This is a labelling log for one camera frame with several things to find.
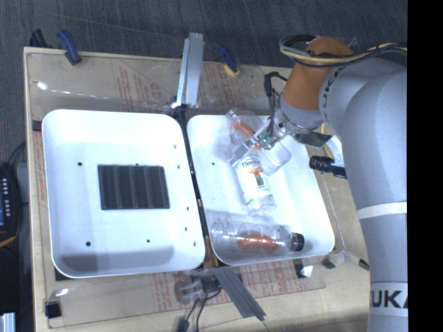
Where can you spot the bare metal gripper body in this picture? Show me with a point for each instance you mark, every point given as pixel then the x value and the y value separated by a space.
pixel 268 135

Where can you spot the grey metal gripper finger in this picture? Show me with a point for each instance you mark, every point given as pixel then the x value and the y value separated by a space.
pixel 238 148
pixel 246 155

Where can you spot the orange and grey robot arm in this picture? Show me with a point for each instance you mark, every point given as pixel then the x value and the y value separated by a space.
pixel 377 144

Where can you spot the clear plastic bottle orange label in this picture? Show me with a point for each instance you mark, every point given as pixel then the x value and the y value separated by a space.
pixel 242 123

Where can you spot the clear bottle white juice label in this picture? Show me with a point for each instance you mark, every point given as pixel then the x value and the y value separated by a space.
pixel 257 189

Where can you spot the white plastic tray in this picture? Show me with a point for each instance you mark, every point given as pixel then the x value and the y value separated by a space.
pixel 304 213
pixel 114 233

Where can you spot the clear plastic bottle black cap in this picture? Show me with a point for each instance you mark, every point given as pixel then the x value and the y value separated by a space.
pixel 256 239

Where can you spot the black ribbed rectangular panel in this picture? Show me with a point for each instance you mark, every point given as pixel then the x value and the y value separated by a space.
pixel 133 187

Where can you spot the brown cardboard board red print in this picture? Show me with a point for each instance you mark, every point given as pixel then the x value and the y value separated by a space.
pixel 104 78

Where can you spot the black cylinder on white bracket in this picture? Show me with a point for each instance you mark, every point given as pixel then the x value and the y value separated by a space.
pixel 325 164

